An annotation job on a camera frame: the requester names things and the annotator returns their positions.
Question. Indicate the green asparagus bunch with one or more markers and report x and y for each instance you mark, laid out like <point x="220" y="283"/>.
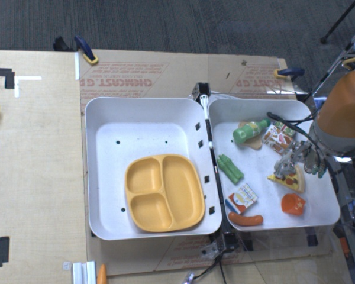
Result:
<point x="230" y="170"/>

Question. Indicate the tan bread slice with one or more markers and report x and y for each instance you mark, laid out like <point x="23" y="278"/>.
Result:
<point x="256" y="143"/>

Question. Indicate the white and orange carton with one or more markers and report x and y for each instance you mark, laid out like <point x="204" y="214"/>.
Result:
<point x="244" y="198"/>

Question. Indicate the yellow divided plate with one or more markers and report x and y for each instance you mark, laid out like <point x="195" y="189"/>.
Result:
<point x="177" y="188"/>

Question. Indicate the green and white carton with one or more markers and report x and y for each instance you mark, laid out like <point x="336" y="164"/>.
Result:
<point x="287" y="129"/>

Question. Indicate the orange carrot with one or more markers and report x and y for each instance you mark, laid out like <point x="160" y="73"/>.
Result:
<point x="102" y="275"/>

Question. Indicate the orange sausage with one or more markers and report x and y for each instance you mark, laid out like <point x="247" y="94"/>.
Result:
<point x="245" y="219"/>

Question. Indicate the colourful printed packet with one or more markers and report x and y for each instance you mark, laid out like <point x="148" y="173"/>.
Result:
<point x="276" y="140"/>

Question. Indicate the brown cardboard board red print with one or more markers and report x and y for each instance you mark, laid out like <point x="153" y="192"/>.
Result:
<point x="165" y="75"/>

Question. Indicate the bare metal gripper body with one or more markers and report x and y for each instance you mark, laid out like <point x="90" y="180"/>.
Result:
<point x="300" y="151"/>

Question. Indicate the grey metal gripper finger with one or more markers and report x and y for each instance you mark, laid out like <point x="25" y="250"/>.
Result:
<point x="291" y="164"/>
<point x="280" y="168"/>

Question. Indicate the white plastic tray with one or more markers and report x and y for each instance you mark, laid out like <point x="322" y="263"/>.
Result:
<point x="142" y="135"/>
<point x="260" y="170"/>

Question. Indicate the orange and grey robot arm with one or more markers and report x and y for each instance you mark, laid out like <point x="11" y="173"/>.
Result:
<point x="340" y="114"/>

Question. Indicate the yellow pizza slice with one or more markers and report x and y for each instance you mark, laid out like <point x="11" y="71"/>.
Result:
<point x="293" y="182"/>

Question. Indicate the green plastic bottle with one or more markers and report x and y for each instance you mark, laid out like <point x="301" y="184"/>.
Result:
<point x="248" y="131"/>

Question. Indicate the orange cup with star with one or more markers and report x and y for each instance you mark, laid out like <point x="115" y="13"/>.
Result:
<point x="293" y="204"/>

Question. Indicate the thin black and white rod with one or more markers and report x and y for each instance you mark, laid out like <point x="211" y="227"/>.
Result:
<point x="210" y="140"/>

